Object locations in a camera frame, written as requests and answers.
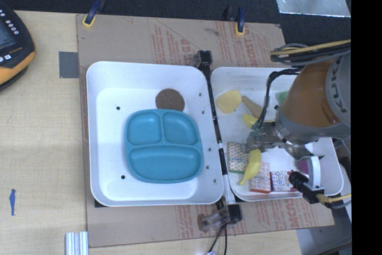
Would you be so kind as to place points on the red and white carton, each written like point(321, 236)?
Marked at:
point(280, 181)

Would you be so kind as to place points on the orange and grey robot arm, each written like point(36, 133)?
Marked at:
point(310, 98)

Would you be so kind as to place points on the yellow rounded toy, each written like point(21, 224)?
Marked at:
point(249, 120)

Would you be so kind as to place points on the white plastic tray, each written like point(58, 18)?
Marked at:
point(238, 80)
point(107, 134)

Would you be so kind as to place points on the thin black and white rod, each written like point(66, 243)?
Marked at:
point(222, 158)

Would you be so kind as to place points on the orange and white carton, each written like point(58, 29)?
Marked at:
point(261, 182)

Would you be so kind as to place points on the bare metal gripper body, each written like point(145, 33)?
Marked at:
point(268, 137)

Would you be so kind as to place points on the brown cardboard board red print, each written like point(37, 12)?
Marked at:
point(125, 38)

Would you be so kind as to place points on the orange white carton green base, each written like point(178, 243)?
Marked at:
point(235, 161)

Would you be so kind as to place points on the green toy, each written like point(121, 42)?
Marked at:
point(282, 96)

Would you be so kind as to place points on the brown round biscuit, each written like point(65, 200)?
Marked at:
point(169, 99)

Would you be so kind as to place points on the black cylinder on white bracket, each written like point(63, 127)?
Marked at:
point(313, 170)

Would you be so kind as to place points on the yellow banana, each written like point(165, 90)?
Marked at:
point(253, 165)

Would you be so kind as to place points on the tan ice cream cone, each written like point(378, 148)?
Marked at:
point(252, 106)

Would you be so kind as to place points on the pale yellow flat slice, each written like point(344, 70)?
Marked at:
point(228, 101)

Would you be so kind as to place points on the blue divided plate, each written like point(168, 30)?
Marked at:
point(164, 155)

